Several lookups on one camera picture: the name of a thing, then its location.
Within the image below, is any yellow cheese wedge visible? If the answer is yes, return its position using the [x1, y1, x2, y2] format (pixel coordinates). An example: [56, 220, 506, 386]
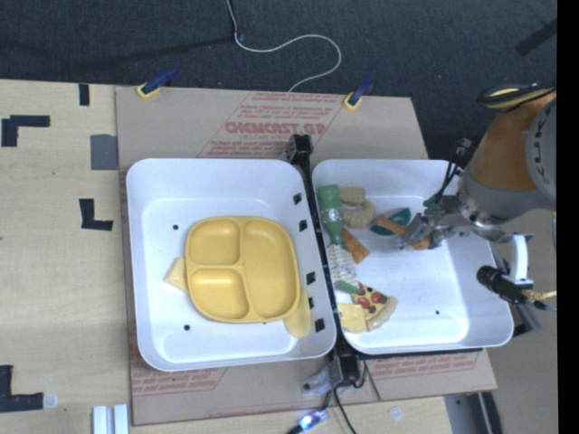
[337, 302, 367, 334]
[163, 256, 189, 294]

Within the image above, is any yellow divided plate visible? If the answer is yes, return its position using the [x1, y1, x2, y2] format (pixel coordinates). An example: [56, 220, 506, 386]
[184, 215, 302, 326]

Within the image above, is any teal bowl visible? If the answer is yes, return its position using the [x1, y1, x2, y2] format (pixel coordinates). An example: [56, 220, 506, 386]
[368, 207, 412, 236]

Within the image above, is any orange carrot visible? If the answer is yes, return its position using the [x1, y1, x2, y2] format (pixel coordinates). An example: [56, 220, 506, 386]
[375, 214, 432, 250]

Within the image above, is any white printed packet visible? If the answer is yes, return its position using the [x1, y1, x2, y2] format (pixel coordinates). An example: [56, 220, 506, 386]
[326, 241, 359, 285]

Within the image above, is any brown cardboard board red print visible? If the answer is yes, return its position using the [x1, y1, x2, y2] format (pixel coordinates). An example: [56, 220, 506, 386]
[115, 86, 498, 427]

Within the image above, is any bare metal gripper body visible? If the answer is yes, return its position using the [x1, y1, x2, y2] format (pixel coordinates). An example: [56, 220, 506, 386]
[422, 194, 504, 249]

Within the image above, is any white plastic tray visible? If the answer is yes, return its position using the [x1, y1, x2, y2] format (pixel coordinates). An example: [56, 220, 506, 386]
[311, 158, 516, 356]
[125, 157, 338, 373]

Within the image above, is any beige pretzel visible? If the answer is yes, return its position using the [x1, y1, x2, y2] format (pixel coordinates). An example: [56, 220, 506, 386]
[338, 186, 377, 231]

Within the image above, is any pizza slice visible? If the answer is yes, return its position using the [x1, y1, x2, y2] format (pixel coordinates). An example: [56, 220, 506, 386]
[349, 281, 400, 332]

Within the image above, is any black cylinder on white bracket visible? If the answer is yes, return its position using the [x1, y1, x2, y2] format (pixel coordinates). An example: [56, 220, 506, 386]
[476, 234, 536, 306]

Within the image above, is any green bottle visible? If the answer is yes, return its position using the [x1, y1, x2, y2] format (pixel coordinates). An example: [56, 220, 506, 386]
[315, 184, 347, 246]

